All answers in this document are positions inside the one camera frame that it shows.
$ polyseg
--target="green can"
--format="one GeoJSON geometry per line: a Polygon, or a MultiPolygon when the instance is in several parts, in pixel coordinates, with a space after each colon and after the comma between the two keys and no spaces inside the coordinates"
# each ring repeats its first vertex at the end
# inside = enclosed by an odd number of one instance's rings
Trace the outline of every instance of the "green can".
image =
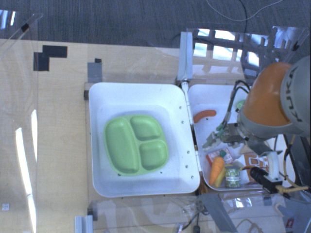
{"type": "Polygon", "coordinates": [[[237,188],[240,183],[240,168],[238,166],[225,167],[225,185],[229,188],[237,188]]]}

